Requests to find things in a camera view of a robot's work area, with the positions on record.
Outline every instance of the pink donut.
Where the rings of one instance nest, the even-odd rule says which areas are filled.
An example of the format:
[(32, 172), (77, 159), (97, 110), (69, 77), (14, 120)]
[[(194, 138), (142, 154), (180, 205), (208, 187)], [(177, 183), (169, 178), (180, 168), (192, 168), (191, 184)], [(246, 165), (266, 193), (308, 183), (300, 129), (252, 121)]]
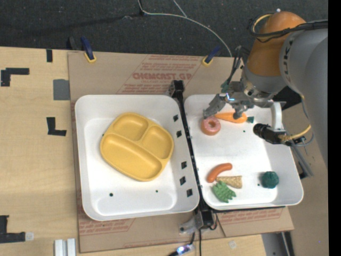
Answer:
[(215, 135), (220, 128), (220, 122), (215, 116), (207, 117), (201, 121), (201, 130), (206, 135)]

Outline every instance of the blue clamp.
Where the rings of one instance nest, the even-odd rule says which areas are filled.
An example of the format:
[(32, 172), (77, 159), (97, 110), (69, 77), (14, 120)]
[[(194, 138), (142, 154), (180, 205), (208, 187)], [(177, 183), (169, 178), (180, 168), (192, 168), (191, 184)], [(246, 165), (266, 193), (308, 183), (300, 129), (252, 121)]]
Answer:
[(96, 62), (97, 58), (92, 51), (92, 48), (91, 48), (91, 45), (90, 45), (90, 42), (88, 41), (88, 39), (85, 38), (84, 36), (82, 36), (80, 38), (80, 40), (81, 40), (82, 46), (85, 50), (84, 55), (85, 55), (85, 58), (87, 59), (87, 61), (90, 63)]
[(217, 55), (217, 53), (220, 51), (220, 46), (216, 46), (209, 55), (207, 55), (206, 57), (203, 58), (202, 60), (202, 64), (204, 66), (209, 66), (212, 63), (212, 59), (214, 56)]

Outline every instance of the green vegetable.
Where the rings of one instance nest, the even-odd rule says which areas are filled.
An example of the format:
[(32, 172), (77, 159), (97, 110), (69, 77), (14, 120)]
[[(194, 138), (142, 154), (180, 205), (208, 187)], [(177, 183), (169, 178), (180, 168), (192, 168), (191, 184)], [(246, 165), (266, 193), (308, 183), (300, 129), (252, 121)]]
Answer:
[(236, 193), (231, 190), (223, 181), (219, 181), (213, 186), (213, 192), (220, 201), (226, 203), (228, 203), (229, 200), (232, 200), (233, 197), (236, 197)]
[(273, 189), (279, 183), (278, 175), (275, 172), (265, 172), (262, 176), (262, 185), (264, 188)]

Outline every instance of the cardboard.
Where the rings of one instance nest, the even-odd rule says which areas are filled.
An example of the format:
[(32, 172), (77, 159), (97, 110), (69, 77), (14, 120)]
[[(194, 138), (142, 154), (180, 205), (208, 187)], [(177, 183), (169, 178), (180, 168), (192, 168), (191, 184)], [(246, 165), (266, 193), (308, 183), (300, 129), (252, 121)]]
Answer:
[[(230, 75), (233, 58), (214, 58), (207, 67), (201, 63), (203, 57), (194, 56), (97, 52), (96, 57), (95, 63), (89, 63), (84, 52), (68, 53), (80, 251), (188, 243), (191, 236), (180, 234), (179, 224), (190, 220), (191, 212), (106, 222), (91, 220), (84, 213), (74, 107), (77, 99), (88, 94), (167, 94), (171, 81), (179, 79), (185, 84), (184, 98), (220, 93), (220, 85)], [(239, 79), (240, 72), (233, 80)], [(232, 211), (217, 217), (220, 226), (204, 231), (203, 239), (294, 229), (287, 207)]]

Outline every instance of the yellow plate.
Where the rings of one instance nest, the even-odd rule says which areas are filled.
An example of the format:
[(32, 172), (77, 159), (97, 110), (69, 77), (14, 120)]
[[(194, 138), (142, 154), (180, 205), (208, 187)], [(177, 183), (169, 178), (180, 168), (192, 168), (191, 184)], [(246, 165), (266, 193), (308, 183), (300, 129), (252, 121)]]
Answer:
[(102, 137), (101, 155), (119, 172), (139, 181), (161, 174), (174, 149), (170, 133), (136, 114), (118, 116)]

